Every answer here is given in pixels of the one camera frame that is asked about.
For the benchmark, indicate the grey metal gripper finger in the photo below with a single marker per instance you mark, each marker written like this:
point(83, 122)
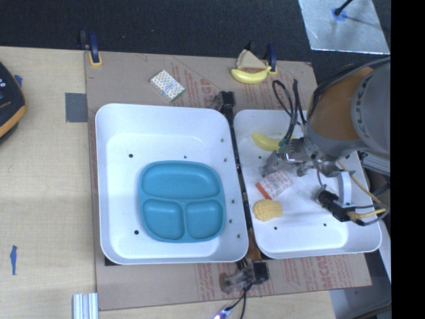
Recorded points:
point(274, 164)
point(305, 170)

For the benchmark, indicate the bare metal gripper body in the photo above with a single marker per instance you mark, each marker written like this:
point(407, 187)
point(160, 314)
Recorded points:
point(299, 151)

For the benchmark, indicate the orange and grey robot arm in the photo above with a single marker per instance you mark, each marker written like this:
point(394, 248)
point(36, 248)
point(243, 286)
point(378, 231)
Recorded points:
point(335, 111)

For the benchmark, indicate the orange and white packet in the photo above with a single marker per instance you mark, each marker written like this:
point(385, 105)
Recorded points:
point(275, 184)

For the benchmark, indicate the yellow banana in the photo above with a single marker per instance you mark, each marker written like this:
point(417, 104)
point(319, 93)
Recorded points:
point(249, 76)
point(264, 141)

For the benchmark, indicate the yellow corn cob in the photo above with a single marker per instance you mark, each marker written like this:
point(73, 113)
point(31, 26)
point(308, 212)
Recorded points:
point(267, 210)

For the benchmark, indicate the white plastic tray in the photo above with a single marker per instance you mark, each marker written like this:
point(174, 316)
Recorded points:
point(305, 234)
point(159, 128)

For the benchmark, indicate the blue divided plate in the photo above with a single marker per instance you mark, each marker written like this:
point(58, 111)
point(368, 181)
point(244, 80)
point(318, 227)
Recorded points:
point(181, 178)

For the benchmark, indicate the beige bread slice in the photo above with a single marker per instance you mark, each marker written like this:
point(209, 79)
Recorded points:
point(249, 60)

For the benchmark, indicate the white patterned carton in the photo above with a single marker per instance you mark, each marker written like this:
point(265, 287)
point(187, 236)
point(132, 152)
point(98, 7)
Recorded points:
point(167, 85)

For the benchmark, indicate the brown cardboard board red print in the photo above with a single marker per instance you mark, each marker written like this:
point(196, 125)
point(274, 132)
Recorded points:
point(133, 287)

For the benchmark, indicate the black cylinder on white bracket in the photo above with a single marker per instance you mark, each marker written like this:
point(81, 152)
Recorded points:
point(335, 205)

